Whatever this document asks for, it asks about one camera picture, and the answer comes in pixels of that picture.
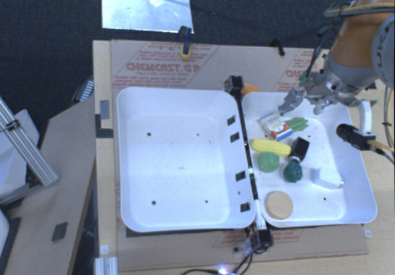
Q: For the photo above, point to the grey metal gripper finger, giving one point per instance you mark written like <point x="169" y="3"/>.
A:
<point x="321" y="106"/>
<point x="290" y="101"/>

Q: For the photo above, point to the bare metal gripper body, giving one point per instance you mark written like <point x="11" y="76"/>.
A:
<point x="328" y="90"/>

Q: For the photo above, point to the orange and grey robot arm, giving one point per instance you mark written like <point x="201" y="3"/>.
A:
<point x="355" y="39"/>

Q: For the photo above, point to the green toy vegetable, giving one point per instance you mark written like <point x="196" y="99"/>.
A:
<point x="297" y="123"/>

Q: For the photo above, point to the small printed carton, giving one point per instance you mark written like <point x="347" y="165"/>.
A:
<point x="275" y="126"/>

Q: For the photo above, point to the orange toy carrot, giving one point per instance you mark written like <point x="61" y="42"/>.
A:
<point x="249" y="88"/>

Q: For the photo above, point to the black cube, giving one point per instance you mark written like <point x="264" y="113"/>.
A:
<point x="300" y="147"/>

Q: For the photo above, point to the yellow corn cob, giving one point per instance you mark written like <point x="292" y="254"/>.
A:
<point x="271" y="147"/>

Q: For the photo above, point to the thin black and white rod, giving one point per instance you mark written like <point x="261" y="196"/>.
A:
<point x="247" y="147"/>

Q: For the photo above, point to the light green round toy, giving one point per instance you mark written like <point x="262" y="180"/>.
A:
<point x="268" y="161"/>

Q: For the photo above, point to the dark green broccoli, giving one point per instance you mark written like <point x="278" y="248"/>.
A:
<point x="293" y="170"/>

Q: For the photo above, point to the white box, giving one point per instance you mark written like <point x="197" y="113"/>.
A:
<point x="327" y="177"/>

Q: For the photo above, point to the white plastic tray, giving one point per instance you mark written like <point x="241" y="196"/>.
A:
<point x="176" y="159"/>
<point x="324" y="203"/>

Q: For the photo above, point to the brown cardboard board red print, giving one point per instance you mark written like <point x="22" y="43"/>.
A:
<point x="197" y="64"/>

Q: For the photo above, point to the beige round biscuit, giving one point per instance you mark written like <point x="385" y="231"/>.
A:
<point x="279" y="205"/>

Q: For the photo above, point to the black cylinder on white bracket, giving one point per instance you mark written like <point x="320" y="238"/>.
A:
<point x="358" y="132"/>

